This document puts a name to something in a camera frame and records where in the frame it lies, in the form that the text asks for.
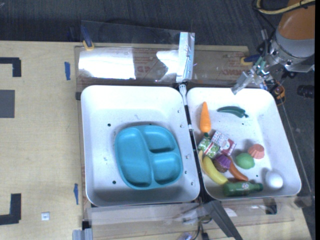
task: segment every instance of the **green bottle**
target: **green bottle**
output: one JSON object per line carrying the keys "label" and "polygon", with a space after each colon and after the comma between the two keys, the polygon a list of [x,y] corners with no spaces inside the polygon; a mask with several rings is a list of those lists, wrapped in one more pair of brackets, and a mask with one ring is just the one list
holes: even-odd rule
{"label": "green bottle", "polygon": [[253,184],[249,181],[227,182],[223,185],[223,194],[226,197],[241,197],[262,191],[263,189],[264,186],[261,183]]}

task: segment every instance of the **toy carrot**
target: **toy carrot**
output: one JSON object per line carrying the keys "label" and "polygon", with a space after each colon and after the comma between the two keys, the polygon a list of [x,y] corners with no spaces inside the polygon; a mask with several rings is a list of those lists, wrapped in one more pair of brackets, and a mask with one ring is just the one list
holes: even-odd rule
{"label": "toy carrot", "polygon": [[228,156],[228,158],[230,159],[231,163],[230,163],[230,168],[229,168],[229,172],[233,175],[233,177],[235,177],[238,181],[242,181],[242,182],[247,182],[249,179],[247,176],[243,175],[235,166],[234,162],[232,161],[232,158],[230,156]]}
{"label": "toy carrot", "polygon": [[202,111],[200,115],[200,130],[203,133],[208,133],[211,131],[211,121],[208,110],[208,104],[205,101],[202,104]]}

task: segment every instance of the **wooden surface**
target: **wooden surface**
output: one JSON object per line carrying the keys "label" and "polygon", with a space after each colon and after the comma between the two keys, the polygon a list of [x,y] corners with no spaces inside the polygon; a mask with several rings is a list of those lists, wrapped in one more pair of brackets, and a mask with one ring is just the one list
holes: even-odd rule
{"label": "wooden surface", "polygon": [[[22,68],[22,77],[12,77],[12,66],[0,64],[0,90],[15,90],[15,117],[0,118],[0,214],[9,213],[11,194],[22,196],[21,220],[18,224],[0,225],[0,239],[71,240],[73,230],[81,228],[82,178],[74,51],[78,45],[81,44],[0,41],[0,57],[19,57]],[[65,62],[70,63],[71,80],[66,79]],[[78,184],[78,205],[75,184]],[[43,212],[50,212],[50,220],[41,220]],[[294,220],[289,222],[237,229],[246,240],[311,239],[302,210],[292,209],[292,214]],[[227,239],[220,229],[208,233],[211,239]],[[165,239],[177,239],[179,235],[165,235]],[[164,236],[131,239],[164,239]]]}

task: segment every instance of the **dark floor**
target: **dark floor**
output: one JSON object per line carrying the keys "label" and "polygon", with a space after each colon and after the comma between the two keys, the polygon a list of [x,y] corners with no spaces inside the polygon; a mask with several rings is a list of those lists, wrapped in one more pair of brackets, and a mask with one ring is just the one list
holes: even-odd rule
{"label": "dark floor", "polygon": [[[282,8],[288,0],[265,0],[268,8]],[[261,26],[252,10],[252,0],[0,0],[0,40],[74,40],[81,20],[124,20],[146,27],[195,32],[196,45],[247,46],[252,55],[262,43]],[[281,15],[260,17],[269,35]],[[315,227],[315,100],[297,94],[300,85],[315,84],[315,73],[298,73],[284,81],[284,109],[279,106],[292,152],[303,181],[301,196],[311,196],[303,208],[307,224]]]}

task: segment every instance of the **blue plate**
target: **blue plate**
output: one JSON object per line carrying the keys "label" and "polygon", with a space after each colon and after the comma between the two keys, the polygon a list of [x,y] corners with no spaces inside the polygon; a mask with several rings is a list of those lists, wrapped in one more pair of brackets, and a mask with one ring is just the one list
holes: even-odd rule
{"label": "blue plate", "polygon": [[115,137],[115,157],[123,181],[131,188],[149,190],[176,182],[183,172],[175,137],[164,127],[139,125]]}

